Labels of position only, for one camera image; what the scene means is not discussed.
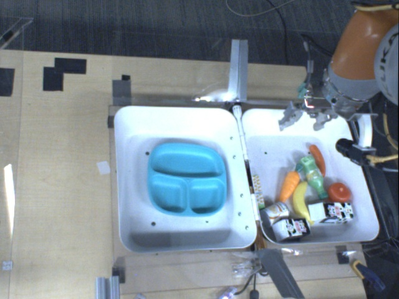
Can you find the black cylinder on white bracket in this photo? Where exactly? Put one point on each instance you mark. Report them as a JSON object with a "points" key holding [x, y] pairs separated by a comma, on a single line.
{"points": [[355, 151]]}

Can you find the yellow banana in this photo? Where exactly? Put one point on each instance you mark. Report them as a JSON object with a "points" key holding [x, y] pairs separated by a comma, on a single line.
{"points": [[300, 202]]}

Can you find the small cow print carton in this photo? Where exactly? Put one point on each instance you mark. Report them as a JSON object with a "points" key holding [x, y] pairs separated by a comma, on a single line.
{"points": [[291, 228]]}

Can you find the orange-red sausage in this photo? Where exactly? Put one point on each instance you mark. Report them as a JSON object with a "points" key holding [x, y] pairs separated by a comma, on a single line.
{"points": [[318, 159]]}

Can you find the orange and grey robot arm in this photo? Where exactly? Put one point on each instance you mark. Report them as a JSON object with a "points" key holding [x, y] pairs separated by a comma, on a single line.
{"points": [[355, 48]]}

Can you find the green and white packet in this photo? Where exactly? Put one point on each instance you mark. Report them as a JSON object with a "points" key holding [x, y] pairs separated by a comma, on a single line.
{"points": [[257, 192]]}

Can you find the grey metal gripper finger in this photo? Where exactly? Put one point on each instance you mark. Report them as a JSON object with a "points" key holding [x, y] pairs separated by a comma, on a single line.
{"points": [[289, 117], [321, 121]]}

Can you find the blue divided plate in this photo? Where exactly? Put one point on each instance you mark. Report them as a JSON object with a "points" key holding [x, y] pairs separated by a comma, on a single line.
{"points": [[184, 160]]}

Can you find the green plastic bottle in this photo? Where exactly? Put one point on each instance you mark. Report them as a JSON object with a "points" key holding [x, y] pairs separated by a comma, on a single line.
{"points": [[313, 176]]}

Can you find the white plastic tray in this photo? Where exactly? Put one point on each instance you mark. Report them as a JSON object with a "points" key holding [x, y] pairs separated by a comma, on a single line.
{"points": [[271, 154], [134, 179]]}

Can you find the red tomato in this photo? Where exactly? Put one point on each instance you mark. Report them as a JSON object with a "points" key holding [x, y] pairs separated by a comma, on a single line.
{"points": [[339, 192]]}

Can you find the white and orange can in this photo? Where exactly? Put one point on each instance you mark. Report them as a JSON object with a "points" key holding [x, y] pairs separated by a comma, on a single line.
{"points": [[276, 211]]}

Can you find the large cow print carton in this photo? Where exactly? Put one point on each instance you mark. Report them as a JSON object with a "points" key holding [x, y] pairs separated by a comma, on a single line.
{"points": [[338, 212]]}

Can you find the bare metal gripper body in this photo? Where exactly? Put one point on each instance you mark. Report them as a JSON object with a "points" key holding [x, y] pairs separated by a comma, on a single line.
{"points": [[341, 106]]}

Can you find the orange carrot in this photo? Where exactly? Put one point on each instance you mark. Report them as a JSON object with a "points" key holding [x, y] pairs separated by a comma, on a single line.
{"points": [[289, 186]]}

